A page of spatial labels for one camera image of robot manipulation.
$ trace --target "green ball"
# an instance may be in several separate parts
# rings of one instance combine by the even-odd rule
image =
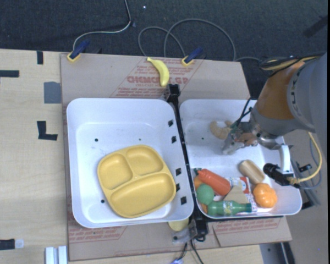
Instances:
[[[214,199],[214,190],[207,184],[201,184],[197,188],[197,199],[201,204],[208,205]]]

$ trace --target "light wood surface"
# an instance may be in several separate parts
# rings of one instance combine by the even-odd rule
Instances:
[[[43,84],[60,82],[58,52],[0,49],[0,70],[19,78],[0,80],[0,239],[23,239],[21,249],[0,251],[0,263],[44,263],[44,249],[67,245],[67,205],[62,105],[44,104]],[[39,140],[37,121],[57,141]],[[263,263],[258,245],[200,250],[204,263]],[[171,263],[178,253],[78,263]],[[190,251],[185,263],[199,263]]]

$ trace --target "bottle label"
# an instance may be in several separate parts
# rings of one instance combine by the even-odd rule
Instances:
[[[224,207],[224,216],[233,215],[233,203],[232,203],[232,201],[225,201],[223,203],[223,207]]]

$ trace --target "robotic arm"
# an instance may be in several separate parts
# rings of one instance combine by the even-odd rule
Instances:
[[[327,53],[268,60],[261,68],[273,73],[254,107],[230,126],[223,153],[257,144],[279,150],[276,138],[301,129],[316,133],[327,160]],[[249,112],[249,122],[241,122]]]

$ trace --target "black floor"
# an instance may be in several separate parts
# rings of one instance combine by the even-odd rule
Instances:
[[[202,47],[206,59],[301,55],[327,50],[328,0],[127,0],[132,24],[117,34],[87,35],[87,52],[143,55],[142,30],[173,30],[185,54]],[[0,0],[0,48],[72,50],[90,31],[116,31],[128,22],[124,0]],[[148,29],[140,44],[148,56],[164,56],[162,30]],[[174,40],[166,57],[183,57]],[[266,73],[257,61],[241,61],[252,96],[260,93]]]

